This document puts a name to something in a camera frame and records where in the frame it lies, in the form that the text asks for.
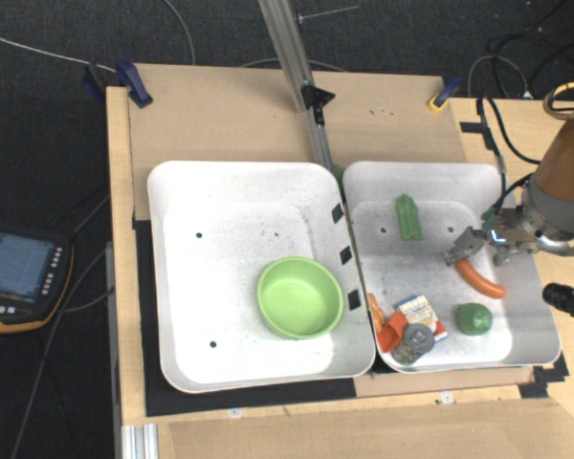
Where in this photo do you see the small can with grey lid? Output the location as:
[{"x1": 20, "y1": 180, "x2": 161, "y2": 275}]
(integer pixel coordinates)
[{"x1": 390, "y1": 322, "x2": 436, "y2": 367}]

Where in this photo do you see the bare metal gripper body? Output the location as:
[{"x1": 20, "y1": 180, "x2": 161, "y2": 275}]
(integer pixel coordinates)
[{"x1": 481, "y1": 206, "x2": 547, "y2": 256}]

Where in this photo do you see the orange toy food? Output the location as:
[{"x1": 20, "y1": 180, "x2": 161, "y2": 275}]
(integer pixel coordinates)
[{"x1": 367, "y1": 293, "x2": 388, "y2": 335}]

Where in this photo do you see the black cylinder on white bracket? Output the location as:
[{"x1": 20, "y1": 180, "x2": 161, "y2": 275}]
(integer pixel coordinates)
[{"x1": 534, "y1": 233, "x2": 574, "y2": 322}]

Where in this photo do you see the brown cardboard board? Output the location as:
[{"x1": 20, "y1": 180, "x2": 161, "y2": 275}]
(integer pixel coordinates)
[{"x1": 126, "y1": 63, "x2": 537, "y2": 400}]

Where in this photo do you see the white and blue carton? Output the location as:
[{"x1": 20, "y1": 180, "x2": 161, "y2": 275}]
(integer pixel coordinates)
[{"x1": 394, "y1": 294, "x2": 449, "y2": 344}]

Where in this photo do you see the orange-red packet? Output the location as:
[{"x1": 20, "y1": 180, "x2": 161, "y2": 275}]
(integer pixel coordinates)
[{"x1": 376, "y1": 310, "x2": 408, "y2": 354}]

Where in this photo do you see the green round toy vegetable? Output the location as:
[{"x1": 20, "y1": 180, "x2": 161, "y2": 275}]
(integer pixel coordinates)
[{"x1": 455, "y1": 302, "x2": 495, "y2": 338}]

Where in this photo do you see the green bowl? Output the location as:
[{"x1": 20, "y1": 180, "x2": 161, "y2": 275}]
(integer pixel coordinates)
[{"x1": 256, "y1": 255, "x2": 345, "y2": 341}]

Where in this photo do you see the white plastic tray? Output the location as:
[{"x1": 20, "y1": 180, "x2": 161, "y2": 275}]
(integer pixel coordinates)
[
  {"x1": 342, "y1": 160, "x2": 563, "y2": 375},
  {"x1": 146, "y1": 160, "x2": 377, "y2": 395}
]

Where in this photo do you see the orange sausage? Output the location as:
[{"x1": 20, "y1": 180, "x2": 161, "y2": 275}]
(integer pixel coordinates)
[{"x1": 454, "y1": 257, "x2": 507, "y2": 300}]

